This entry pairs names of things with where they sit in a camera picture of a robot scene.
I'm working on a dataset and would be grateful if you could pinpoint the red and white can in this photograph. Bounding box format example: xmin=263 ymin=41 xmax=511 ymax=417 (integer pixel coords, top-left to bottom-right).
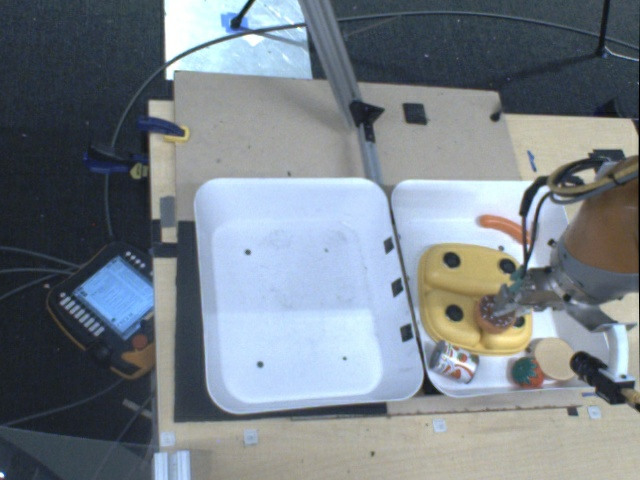
xmin=428 ymin=339 xmax=481 ymax=385

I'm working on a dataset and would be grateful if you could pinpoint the brown cardboard board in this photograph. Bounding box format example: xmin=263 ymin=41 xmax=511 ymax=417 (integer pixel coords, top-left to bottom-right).
xmin=172 ymin=69 xmax=594 ymax=419

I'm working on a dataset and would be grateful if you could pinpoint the black cylinder on white bracket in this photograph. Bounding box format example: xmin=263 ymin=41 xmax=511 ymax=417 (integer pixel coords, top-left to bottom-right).
xmin=569 ymin=321 xmax=639 ymax=405

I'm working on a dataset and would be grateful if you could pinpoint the beige round biscuit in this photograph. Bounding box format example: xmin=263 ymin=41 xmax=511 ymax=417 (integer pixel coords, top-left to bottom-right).
xmin=532 ymin=337 xmax=577 ymax=383

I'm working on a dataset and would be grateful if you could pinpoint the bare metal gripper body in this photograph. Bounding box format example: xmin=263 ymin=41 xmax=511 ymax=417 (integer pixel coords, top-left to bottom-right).
xmin=510 ymin=266 xmax=617 ymax=333

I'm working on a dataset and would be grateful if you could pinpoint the orange sausage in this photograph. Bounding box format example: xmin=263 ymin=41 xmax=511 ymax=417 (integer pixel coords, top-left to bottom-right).
xmin=476 ymin=213 xmax=532 ymax=247

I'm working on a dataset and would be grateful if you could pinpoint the white plastic tray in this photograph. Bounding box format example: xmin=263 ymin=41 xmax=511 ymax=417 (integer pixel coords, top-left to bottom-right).
xmin=390 ymin=178 xmax=602 ymax=400
xmin=192 ymin=176 xmax=426 ymax=416

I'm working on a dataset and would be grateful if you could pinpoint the red strawberry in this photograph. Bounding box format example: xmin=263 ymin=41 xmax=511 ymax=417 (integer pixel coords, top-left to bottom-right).
xmin=509 ymin=356 xmax=546 ymax=390

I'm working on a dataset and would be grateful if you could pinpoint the yellow divided plate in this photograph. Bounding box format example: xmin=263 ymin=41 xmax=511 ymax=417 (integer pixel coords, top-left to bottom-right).
xmin=416 ymin=242 xmax=534 ymax=357

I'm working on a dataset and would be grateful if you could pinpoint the brown sprinkled doughnut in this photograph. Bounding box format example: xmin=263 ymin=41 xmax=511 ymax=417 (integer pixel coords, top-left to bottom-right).
xmin=474 ymin=293 xmax=519 ymax=336

